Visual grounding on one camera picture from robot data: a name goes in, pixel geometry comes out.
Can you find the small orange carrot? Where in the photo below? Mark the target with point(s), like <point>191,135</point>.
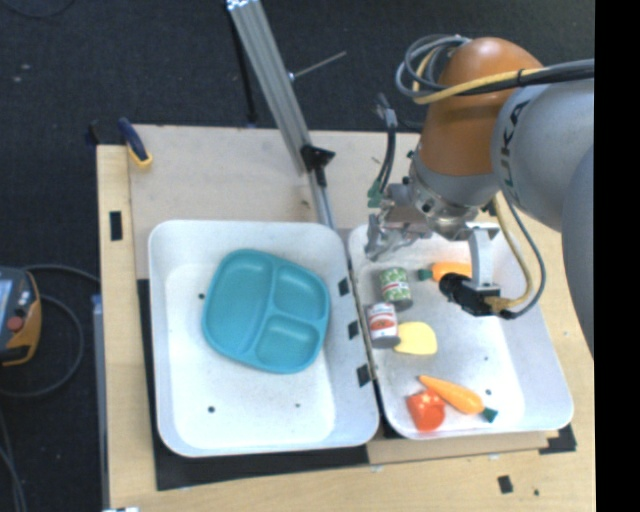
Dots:
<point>447,270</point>

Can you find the blue divided plate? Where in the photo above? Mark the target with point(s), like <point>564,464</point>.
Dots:
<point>265,310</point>

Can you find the large orange carrot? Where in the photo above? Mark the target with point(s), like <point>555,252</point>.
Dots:
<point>455,395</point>

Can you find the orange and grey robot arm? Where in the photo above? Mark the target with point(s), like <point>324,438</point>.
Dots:
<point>465,125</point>

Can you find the red bell pepper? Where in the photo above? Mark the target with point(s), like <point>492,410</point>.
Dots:
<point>426,411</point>

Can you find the pale wood board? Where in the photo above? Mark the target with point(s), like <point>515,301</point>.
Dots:
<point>220,175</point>

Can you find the white plastic tray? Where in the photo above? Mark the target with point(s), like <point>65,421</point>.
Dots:
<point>480,350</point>
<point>250,405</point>

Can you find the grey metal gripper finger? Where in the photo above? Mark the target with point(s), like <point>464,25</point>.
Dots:
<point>375,240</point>
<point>402,237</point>

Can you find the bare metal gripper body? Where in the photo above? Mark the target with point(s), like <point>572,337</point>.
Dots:
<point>440,215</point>

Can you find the red and white can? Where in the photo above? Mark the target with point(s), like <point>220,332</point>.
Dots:
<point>383,325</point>

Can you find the green and white can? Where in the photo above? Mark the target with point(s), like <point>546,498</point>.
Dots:
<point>396,287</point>

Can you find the yellow cheese wedge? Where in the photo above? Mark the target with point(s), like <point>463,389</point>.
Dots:
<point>417,339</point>

